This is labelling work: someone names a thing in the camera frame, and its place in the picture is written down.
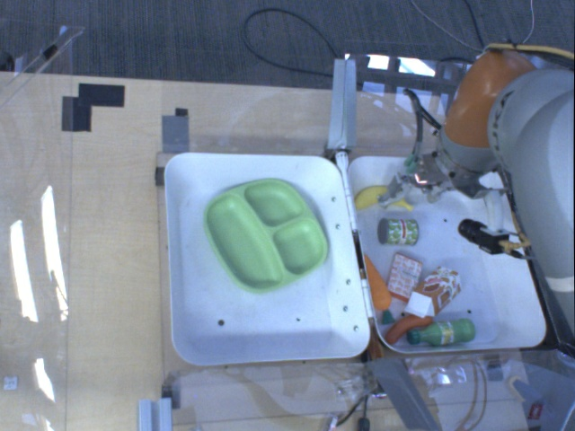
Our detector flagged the green bottle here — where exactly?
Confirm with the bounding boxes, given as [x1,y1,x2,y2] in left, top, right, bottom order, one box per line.
[406,317,477,347]

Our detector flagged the green and white can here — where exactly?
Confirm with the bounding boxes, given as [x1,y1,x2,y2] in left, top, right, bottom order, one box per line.
[376,217,420,247]

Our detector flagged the orange and white packet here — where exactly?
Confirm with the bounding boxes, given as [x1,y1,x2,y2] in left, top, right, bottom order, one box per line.
[386,251,424,303]

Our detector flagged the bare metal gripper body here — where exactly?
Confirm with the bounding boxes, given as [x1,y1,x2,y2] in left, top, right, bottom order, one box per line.
[406,151,491,199]

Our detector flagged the orange carrot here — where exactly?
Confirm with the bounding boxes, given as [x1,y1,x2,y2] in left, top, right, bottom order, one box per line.
[363,253,397,325]

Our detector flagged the red sausage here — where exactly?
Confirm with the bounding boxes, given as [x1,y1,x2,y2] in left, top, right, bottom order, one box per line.
[384,314,435,346]

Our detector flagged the yellow banana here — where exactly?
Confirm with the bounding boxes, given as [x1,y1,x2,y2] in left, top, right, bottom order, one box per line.
[354,185,415,213]

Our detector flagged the green divided plate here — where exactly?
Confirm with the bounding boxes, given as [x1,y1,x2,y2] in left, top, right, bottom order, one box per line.
[203,177,330,295]

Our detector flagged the white plastic tray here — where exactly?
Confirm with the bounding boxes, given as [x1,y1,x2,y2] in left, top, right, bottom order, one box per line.
[164,152,372,367]
[348,155,548,355]

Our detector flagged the orange and white carton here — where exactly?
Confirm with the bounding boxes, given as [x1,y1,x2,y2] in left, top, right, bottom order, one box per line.
[403,266,463,319]

